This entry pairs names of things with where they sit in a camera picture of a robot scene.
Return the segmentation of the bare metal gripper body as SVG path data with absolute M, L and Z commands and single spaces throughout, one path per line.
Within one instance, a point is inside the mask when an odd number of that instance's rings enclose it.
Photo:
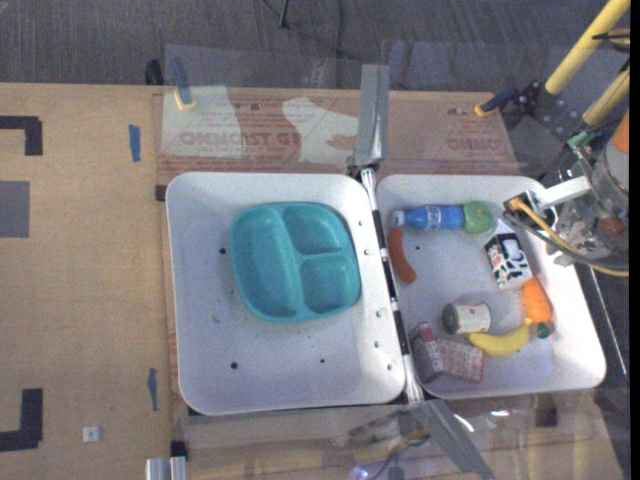
M 629 169 L 573 165 L 560 169 L 563 182 L 586 177 L 588 193 L 559 207 L 556 231 L 583 257 L 602 265 L 629 263 Z

